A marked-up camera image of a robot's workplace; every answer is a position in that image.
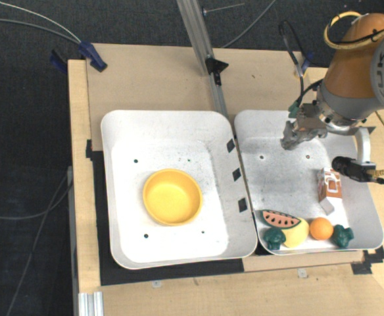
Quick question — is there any black cylinder on white bracket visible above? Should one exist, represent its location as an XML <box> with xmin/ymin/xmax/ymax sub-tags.
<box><xmin>331</xmin><ymin>126</ymin><xmax>377</xmax><ymax>183</ymax></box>

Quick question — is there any white and orange carton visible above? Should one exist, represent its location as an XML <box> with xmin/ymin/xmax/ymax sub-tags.
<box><xmin>316</xmin><ymin>167</ymin><xmax>343</xmax><ymax>215</ymax></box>

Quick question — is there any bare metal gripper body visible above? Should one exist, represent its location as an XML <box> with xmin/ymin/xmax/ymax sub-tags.
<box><xmin>295</xmin><ymin>102</ymin><xmax>360</xmax><ymax>136</ymax></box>

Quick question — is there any yellow bowl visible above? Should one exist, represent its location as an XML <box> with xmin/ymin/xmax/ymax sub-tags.
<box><xmin>142</xmin><ymin>168</ymin><xmax>204</xmax><ymax>227</ymax></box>

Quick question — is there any yellow lemon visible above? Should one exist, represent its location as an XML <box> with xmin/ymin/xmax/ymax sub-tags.
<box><xmin>281</xmin><ymin>217</ymin><xmax>310</xmax><ymax>250</ymax></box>

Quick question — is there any green broccoli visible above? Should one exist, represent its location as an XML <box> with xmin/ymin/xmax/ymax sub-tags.
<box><xmin>330</xmin><ymin>224</ymin><xmax>355</xmax><ymax>250</ymax></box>
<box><xmin>262</xmin><ymin>227</ymin><xmax>287</xmax><ymax>251</ymax></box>

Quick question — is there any brown flat board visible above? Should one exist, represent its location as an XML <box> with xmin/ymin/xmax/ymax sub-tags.
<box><xmin>85</xmin><ymin>43</ymin><xmax>377</xmax><ymax>288</ymax></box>

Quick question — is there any white plastic tray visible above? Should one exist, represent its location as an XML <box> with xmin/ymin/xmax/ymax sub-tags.
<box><xmin>233</xmin><ymin>109</ymin><xmax>384</xmax><ymax>257</ymax></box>
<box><xmin>100</xmin><ymin>109</ymin><xmax>259</xmax><ymax>271</ymax></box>

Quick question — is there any red watermelon slice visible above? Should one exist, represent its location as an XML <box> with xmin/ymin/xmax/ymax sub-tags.
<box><xmin>260</xmin><ymin>209</ymin><xmax>302</xmax><ymax>229</ymax></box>

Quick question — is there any orange fruit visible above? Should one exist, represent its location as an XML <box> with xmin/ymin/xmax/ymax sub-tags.
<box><xmin>309</xmin><ymin>217</ymin><xmax>335</xmax><ymax>242</ymax></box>

